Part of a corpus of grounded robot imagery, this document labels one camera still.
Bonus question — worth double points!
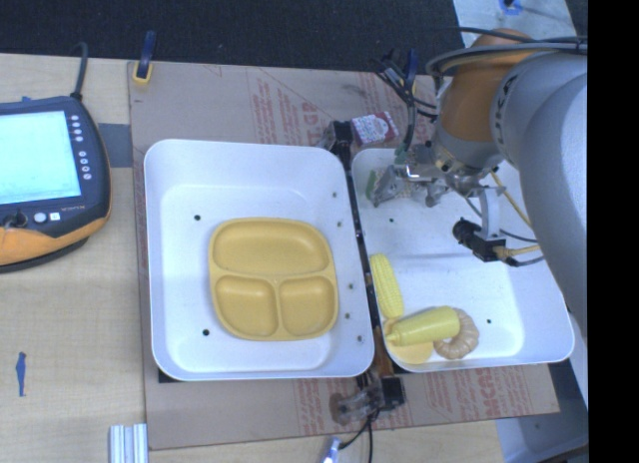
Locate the yellow divided plate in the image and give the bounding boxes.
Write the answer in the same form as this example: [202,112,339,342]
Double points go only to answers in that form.
[208,217,340,342]

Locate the yellow squeeze bottle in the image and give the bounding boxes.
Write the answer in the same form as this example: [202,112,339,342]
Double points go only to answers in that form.
[383,305,461,347]

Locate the green and white packet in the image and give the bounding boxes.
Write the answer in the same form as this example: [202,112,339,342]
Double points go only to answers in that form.
[365,168,400,203]

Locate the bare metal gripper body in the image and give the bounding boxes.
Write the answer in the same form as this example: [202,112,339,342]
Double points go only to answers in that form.
[401,144,502,199]

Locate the beige ring doughnut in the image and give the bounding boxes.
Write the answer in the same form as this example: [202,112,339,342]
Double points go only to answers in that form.
[432,308,480,360]

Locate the black block with thin wires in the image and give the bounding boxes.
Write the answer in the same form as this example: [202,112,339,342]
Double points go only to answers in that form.
[328,373,406,425]
[326,120,356,154]

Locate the yellow corn cob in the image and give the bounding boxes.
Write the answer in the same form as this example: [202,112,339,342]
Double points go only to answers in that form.
[368,252,405,318]

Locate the brown cardboard board, red print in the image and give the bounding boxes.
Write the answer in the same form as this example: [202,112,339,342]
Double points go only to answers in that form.
[127,60,561,451]

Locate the pink and white small carton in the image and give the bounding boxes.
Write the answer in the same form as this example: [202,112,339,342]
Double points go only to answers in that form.
[350,111,399,148]

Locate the yellow flat slice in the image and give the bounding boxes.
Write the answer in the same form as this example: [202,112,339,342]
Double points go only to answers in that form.
[386,341,434,365]

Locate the white plastic tray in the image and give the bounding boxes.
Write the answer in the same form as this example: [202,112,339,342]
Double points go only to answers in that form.
[350,147,576,374]
[143,139,375,382]

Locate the black cylinder on white bracket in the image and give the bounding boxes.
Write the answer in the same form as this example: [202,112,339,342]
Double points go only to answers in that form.
[452,186,508,263]

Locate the thin black and white rod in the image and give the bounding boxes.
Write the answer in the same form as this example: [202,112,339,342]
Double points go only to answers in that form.
[337,140,386,378]

